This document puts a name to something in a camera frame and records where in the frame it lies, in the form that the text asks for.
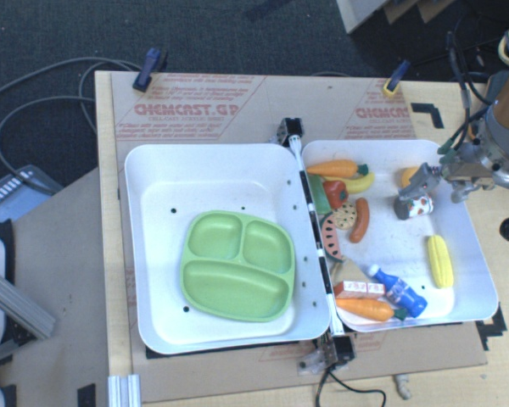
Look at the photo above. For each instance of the green packet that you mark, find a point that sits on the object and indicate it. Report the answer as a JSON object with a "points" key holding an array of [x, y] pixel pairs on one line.
{"points": [[318, 197]]}

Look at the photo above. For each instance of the red pepper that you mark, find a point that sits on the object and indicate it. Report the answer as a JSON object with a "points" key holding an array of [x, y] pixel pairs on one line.
{"points": [[336, 193]]}

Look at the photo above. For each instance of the white plastic tray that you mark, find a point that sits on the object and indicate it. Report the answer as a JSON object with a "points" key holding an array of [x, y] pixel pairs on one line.
{"points": [[161, 244], [398, 244]]}

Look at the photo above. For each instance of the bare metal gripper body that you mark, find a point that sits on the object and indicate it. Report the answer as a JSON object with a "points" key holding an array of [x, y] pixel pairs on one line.
{"points": [[471, 170]]}

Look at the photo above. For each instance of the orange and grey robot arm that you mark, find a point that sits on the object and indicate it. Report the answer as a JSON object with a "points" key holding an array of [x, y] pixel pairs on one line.
{"points": [[507, 100]]}

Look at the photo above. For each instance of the orange round fruit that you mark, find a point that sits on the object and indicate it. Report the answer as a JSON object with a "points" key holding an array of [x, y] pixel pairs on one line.
{"points": [[408, 177]]}

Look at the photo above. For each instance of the yellow banana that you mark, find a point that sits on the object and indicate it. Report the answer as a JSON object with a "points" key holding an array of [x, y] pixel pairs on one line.
{"points": [[360, 183]]}

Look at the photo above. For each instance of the brown sausage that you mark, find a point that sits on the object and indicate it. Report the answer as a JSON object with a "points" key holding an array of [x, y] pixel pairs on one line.
{"points": [[359, 221]]}

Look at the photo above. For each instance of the white can with tomato print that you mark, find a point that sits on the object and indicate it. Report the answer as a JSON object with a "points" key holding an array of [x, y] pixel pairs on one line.
{"points": [[417, 207]]}

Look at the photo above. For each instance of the green divided plate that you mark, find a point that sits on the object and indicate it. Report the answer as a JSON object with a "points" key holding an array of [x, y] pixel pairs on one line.
{"points": [[237, 282]]}

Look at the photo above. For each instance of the brown chocolate chip biscuit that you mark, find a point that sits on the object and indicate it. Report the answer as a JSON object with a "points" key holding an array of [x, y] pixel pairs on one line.
{"points": [[346, 216]]}

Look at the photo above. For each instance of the thin black and white rod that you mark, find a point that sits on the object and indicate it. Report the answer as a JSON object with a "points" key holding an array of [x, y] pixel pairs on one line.
{"points": [[313, 210]]}

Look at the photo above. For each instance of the yellow corn cob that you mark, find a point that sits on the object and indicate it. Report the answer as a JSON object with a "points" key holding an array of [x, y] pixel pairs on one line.
{"points": [[440, 261]]}

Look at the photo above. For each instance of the red watermelon slice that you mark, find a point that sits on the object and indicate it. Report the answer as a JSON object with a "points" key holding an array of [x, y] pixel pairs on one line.
{"points": [[331, 240]]}

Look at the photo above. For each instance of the orange carrot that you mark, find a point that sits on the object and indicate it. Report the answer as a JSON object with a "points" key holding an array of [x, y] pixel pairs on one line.
{"points": [[333, 168], [365, 308]]}

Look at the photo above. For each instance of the tan bread slice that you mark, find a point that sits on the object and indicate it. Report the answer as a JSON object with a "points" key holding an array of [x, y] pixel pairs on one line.
{"points": [[351, 271]]}

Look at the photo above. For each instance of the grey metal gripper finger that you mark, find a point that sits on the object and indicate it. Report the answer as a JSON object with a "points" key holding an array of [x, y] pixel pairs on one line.
{"points": [[462, 192], [422, 180]]}

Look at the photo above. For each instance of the red and white carton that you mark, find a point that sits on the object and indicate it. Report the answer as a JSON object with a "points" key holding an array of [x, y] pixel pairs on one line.
{"points": [[352, 288], [376, 288]]}

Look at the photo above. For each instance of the brown cardboard board red print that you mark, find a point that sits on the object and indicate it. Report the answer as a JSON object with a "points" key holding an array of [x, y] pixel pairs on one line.
{"points": [[237, 375]]}

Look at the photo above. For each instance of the blue bottle white cap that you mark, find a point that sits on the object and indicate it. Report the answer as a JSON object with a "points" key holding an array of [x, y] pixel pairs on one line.
{"points": [[401, 293]]}

